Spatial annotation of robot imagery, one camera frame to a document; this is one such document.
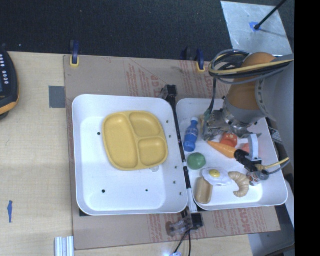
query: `yellow plate compartment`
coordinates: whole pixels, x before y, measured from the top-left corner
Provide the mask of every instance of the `yellow plate compartment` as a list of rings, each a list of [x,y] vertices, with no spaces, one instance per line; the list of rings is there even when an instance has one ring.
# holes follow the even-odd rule
[[[147,111],[108,115],[103,120],[102,138],[110,162],[122,171],[152,168],[168,157],[163,127],[158,118]]]

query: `clamp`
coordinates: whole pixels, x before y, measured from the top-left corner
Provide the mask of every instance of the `clamp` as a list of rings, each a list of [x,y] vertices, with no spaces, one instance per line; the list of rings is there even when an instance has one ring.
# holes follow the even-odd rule
[[[72,55],[70,56],[70,66],[77,68],[79,66],[79,41],[71,40],[70,51],[72,52]]]
[[[180,60],[183,60],[183,61],[194,60],[196,61],[196,68],[199,72],[206,71],[204,53],[200,48],[196,50],[196,57],[193,59],[191,55],[191,49],[189,47],[186,47],[180,54]]]

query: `white tray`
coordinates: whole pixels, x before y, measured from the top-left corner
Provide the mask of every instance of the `white tray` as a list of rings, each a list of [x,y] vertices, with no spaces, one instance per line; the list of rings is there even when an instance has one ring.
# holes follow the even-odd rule
[[[151,169],[118,170],[105,151],[102,123],[110,114],[147,111],[160,121],[168,157]],[[160,98],[83,94],[72,103],[76,199],[93,216],[179,213],[188,202],[172,107]]]
[[[178,116],[181,138],[185,136],[185,131],[190,125],[192,117],[200,117],[205,113],[210,105],[210,99],[182,99],[177,103],[176,112]],[[216,99],[214,109],[219,110],[223,107],[223,100]],[[262,159],[263,165],[271,165],[278,162],[275,146],[273,144],[267,121],[261,119],[257,125],[253,125],[248,129],[252,133],[262,133],[258,138],[259,157]],[[248,171],[242,164],[235,159],[230,159],[219,153],[206,143],[199,132],[194,152],[186,152],[185,158],[192,153],[199,152],[206,159],[206,167],[222,167],[226,171],[236,171],[246,174]],[[238,145],[247,143],[247,139],[238,140]],[[200,177],[200,170],[188,169],[193,194],[196,191],[196,181]],[[198,206],[207,211],[264,207],[282,205],[287,201],[288,190],[282,171],[272,174],[268,180],[260,183],[258,186],[249,187],[248,194],[242,198],[236,197],[233,191],[239,190],[238,185],[233,181],[231,185],[213,186],[212,198],[208,204],[197,203]]]

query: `black carpet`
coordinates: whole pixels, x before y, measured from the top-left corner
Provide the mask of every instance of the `black carpet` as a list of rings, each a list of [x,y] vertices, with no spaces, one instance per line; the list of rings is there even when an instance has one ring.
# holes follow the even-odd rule
[[[70,41],[78,40],[81,55],[178,60],[189,47],[211,61],[232,49],[220,0],[1,2],[0,44],[7,51],[68,54]],[[229,2],[277,6],[281,0]],[[294,52],[295,0],[278,11]]]

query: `black wire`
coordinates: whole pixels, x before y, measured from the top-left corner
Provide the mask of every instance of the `black wire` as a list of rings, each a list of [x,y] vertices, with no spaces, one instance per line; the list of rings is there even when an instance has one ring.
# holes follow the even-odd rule
[[[216,97],[216,87],[217,87],[217,79],[214,77],[213,78],[213,92],[212,92],[212,99],[210,106],[208,108],[209,114],[212,113],[212,110],[214,109],[214,104],[215,104],[215,97]]]
[[[271,174],[275,174],[275,173],[279,172],[281,169],[285,168],[289,163],[290,163],[290,160],[286,161],[285,163],[280,165],[280,168],[278,168],[272,172],[268,172],[267,175],[271,175]]]
[[[175,253],[178,251],[178,249],[179,249],[180,245],[182,244],[182,242],[184,241],[186,235],[189,235],[189,256],[191,255],[191,236],[190,236],[190,231],[191,231],[191,229],[188,229],[188,230],[183,234],[183,237],[181,238],[181,240],[180,240],[178,246],[176,247],[175,251],[173,252],[173,254],[175,254]]]
[[[270,77],[270,76],[274,76],[276,74],[279,74],[281,73],[282,71],[284,70],[284,68],[281,68],[279,70],[274,70],[273,72],[268,72],[268,73],[263,73],[261,75],[254,75],[254,76],[251,76],[249,75],[248,79],[245,79],[245,80],[238,80],[238,81],[228,81],[228,80],[225,80],[225,79],[231,79],[231,78],[217,78],[217,80],[225,83],[225,84],[229,84],[229,85],[241,85],[241,84],[244,84],[244,83],[249,83],[249,82],[254,82],[254,81],[257,81],[257,80],[260,80],[260,79],[264,79],[264,78],[267,78],[267,77]],[[234,77],[235,79],[244,79],[245,77],[242,77],[241,75],[240,76],[235,76]]]
[[[220,56],[217,55],[214,58],[214,60],[210,63],[210,66],[212,69],[214,69],[213,67],[216,66],[217,64],[225,62],[226,64],[224,64],[222,67],[220,67],[218,69],[218,71],[227,71],[227,70],[229,71],[232,69],[237,69],[237,68],[241,67],[245,58],[249,55],[250,55],[250,53],[248,53],[248,52],[238,51],[238,50],[232,50],[231,52],[221,52]],[[266,74],[275,72],[277,70],[280,70],[281,68],[288,66],[290,63],[291,63],[291,61],[285,62],[285,63],[279,63],[274,66],[263,67],[263,68],[260,68],[257,70],[240,71],[240,72],[231,73],[231,74],[230,73],[228,73],[228,74],[221,74],[220,73],[219,74],[219,73],[212,73],[209,71],[209,74],[212,77],[217,78],[218,80],[223,82],[223,80],[221,80],[222,78],[224,78],[224,79],[239,79],[239,78],[246,78],[246,77],[252,77],[252,76],[266,75]]]
[[[191,255],[191,235],[190,235],[190,231],[188,232],[188,235],[189,235],[189,256]]]
[[[269,17],[276,11],[278,10],[287,0],[282,0],[262,21],[260,21],[259,24],[254,26],[255,30],[258,30],[260,28],[260,26],[265,23],[265,21],[267,19],[269,19]]]

